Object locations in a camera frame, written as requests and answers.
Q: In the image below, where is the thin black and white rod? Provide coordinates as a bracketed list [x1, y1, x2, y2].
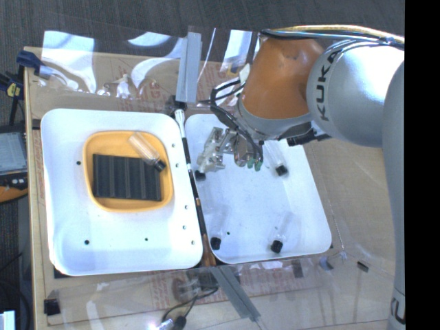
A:
[173, 109, 217, 267]

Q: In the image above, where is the white plastic tray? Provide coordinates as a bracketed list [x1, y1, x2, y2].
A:
[184, 113, 333, 265]
[40, 107, 204, 277]

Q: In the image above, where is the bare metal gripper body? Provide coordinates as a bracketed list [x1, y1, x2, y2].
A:
[225, 125, 264, 167]

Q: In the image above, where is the yellow square plate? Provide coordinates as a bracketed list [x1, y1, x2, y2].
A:
[82, 130, 174, 214]

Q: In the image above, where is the brown cardboard board, red print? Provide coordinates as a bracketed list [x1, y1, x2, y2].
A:
[23, 46, 396, 327]

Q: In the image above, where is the black ribbed rectangular insert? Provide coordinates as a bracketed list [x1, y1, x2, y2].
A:
[91, 153, 164, 203]

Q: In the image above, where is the clear plastic bottle, black cap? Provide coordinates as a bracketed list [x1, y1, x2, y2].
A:
[269, 210, 295, 254]
[127, 131, 168, 173]
[265, 139, 289, 178]
[208, 203, 232, 251]

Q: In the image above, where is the black block with thin wires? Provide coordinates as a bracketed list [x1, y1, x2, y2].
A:
[166, 96, 188, 113]
[197, 272, 220, 291]

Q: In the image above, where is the black cylinder on white bracket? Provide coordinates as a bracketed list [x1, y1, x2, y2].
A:
[285, 122, 333, 148]

